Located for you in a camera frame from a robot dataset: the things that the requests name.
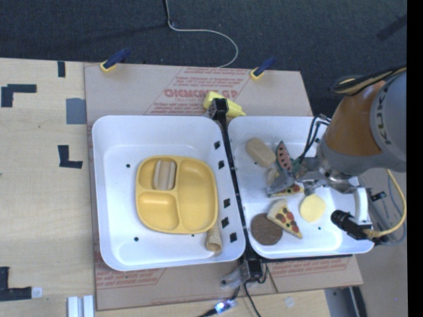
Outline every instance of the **dark background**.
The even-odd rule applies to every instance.
[[[217,67],[235,50],[215,34],[167,26],[163,0],[0,0],[0,57]],[[315,114],[332,116],[329,84],[406,61],[407,0],[169,0],[178,28],[206,28],[239,47],[232,68],[269,57],[300,71]]]

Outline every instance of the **brown round toy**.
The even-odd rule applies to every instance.
[[[258,214],[252,218],[251,234],[260,244],[265,246],[276,244],[282,237],[283,231],[282,227],[267,218],[266,213]]]

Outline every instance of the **cardboard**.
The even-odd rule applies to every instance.
[[[266,71],[257,81],[248,69],[118,65],[103,73],[98,64],[85,65],[89,168],[95,245],[97,310],[222,299],[220,276],[237,262],[140,271],[115,271],[103,262],[98,247],[91,128],[107,115],[200,116],[202,103],[214,90],[243,107],[250,116],[312,116],[299,72]],[[355,257],[269,263],[270,276],[253,285],[251,295],[343,287],[362,283]]]

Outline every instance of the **blue clamp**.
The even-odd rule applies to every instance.
[[[252,78],[253,80],[259,80],[263,76],[264,71],[266,69],[271,68],[275,62],[276,62],[276,59],[274,57],[267,59],[260,66],[258,66],[257,68],[254,68],[250,72],[250,78]]]
[[[130,56],[131,51],[128,48],[124,48],[120,51],[118,51],[116,54],[109,57],[105,62],[102,62],[100,64],[100,68],[105,73],[108,73],[109,71],[116,68],[117,63],[123,63],[125,62],[126,58]]]

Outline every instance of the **light wood surface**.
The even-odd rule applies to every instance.
[[[0,108],[0,266],[9,287],[41,287],[42,297],[0,302],[0,316],[66,316],[66,299],[95,295],[87,126],[66,124],[68,98],[85,99],[83,63],[0,59],[0,85],[36,84]],[[60,168],[58,145],[82,169]],[[294,301],[288,307],[284,299]],[[255,296],[265,316],[330,316],[324,291]],[[216,302],[96,312],[96,316],[198,316]],[[254,316],[250,302],[226,316]]]

